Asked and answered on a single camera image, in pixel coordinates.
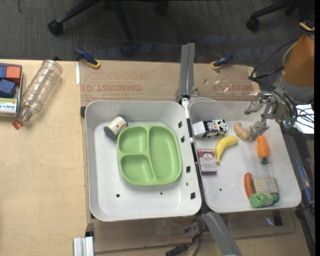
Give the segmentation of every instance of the orange carrot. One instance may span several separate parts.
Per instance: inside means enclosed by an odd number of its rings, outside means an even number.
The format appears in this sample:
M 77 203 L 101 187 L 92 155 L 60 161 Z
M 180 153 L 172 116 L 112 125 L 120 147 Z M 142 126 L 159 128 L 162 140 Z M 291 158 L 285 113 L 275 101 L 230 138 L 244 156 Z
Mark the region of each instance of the orange carrot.
M 247 172 L 244 175 L 244 190 L 248 198 L 255 193 L 254 188 L 252 187 L 251 179 L 252 179 L 251 173 Z
M 269 155 L 269 147 L 266 138 L 263 134 L 257 137 L 257 153 L 258 156 L 262 158 L 261 164 L 266 165 L 268 163 L 267 156 Z

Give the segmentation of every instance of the croissant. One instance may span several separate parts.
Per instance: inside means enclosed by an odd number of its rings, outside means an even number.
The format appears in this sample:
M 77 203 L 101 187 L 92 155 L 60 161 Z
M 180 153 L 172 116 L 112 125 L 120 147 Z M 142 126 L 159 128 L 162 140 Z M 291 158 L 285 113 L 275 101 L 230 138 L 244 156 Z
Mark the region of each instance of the croissant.
M 250 130 L 248 129 L 243 129 L 241 127 L 241 123 L 240 122 L 236 122 L 233 126 L 233 130 L 235 132 L 235 134 L 242 140 L 246 141 L 249 138 L 250 135 Z

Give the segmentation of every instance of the green plate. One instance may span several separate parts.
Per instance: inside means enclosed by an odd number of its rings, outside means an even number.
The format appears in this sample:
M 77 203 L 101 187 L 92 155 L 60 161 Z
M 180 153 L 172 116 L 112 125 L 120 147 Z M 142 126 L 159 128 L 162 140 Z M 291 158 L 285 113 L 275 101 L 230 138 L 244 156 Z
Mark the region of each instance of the green plate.
M 117 139 L 121 173 L 136 185 L 174 182 L 182 170 L 175 134 L 162 125 L 136 125 L 123 129 Z

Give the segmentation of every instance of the red block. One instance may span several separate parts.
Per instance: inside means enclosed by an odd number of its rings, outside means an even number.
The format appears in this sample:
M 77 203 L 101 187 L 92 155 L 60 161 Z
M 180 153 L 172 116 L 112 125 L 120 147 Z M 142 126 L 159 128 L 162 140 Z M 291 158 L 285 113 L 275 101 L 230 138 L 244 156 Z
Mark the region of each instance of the red block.
M 5 79 L 20 85 L 21 80 L 21 67 L 20 66 L 7 66 Z

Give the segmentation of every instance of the wooden tabletop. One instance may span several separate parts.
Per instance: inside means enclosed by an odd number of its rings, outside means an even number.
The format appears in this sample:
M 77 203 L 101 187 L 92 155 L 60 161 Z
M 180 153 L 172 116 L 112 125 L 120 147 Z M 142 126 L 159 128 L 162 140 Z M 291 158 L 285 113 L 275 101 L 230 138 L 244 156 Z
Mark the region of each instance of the wooden tabletop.
M 23 65 L 24 91 L 42 60 L 0 59 L 0 62 Z M 59 63 L 63 74 L 41 112 L 19 130 L 12 125 L 14 117 L 0 117 L 1 256 L 72 256 L 73 239 L 85 235 L 87 206 L 80 86 L 76 83 L 76 63 Z M 293 232 L 236 238 L 243 255 L 309 255 L 300 221 L 294 212 L 290 216 Z M 164 255 L 173 247 L 98 255 Z M 192 255 L 193 248 L 180 255 Z M 202 243 L 197 255 L 221 253 L 217 244 L 209 241 Z

